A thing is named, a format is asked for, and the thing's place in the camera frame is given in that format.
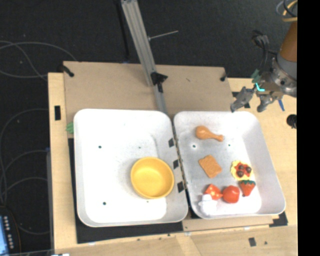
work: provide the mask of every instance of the screen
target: screen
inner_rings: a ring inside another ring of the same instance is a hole
[[[0,255],[7,255],[8,245],[6,239],[6,233],[4,230],[3,217],[0,215]]]

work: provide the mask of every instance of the white tray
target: white tray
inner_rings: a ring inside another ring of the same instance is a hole
[[[173,223],[188,213],[171,120],[160,111],[83,109],[76,113],[74,157],[77,213],[90,227]],[[160,199],[138,196],[133,164],[158,157],[172,169],[175,186]]]
[[[197,126],[206,126],[211,132],[223,135],[224,140],[198,139]],[[174,128],[190,204],[199,217],[277,215],[284,211],[286,201],[260,123],[253,114],[245,111],[184,111],[174,117]],[[214,178],[209,178],[198,163],[206,155],[212,155],[222,167],[222,172]],[[250,179],[256,182],[256,187],[250,196],[240,196],[237,203],[219,199],[215,214],[203,214],[199,202],[208,185],[214,184],[221,191],[229,185],[239,186],[230,172],[235,160],[252,167]]]

